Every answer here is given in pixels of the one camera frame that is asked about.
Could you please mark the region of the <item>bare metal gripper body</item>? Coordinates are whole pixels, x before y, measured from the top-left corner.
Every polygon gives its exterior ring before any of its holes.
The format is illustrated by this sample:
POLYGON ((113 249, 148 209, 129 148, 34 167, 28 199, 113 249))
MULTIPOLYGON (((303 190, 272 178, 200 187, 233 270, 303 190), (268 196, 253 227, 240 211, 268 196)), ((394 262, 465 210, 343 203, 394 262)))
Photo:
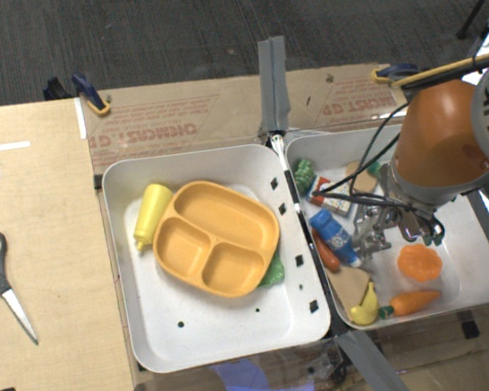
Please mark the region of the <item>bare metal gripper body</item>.
POLYGON ((408 242, 414 242, 421 237, 424 240, 434 239, 431 221, 421 216, 413 206, 396 200, 380 202, 379 205, 383 208, 385 229, 397 228, 408 242))

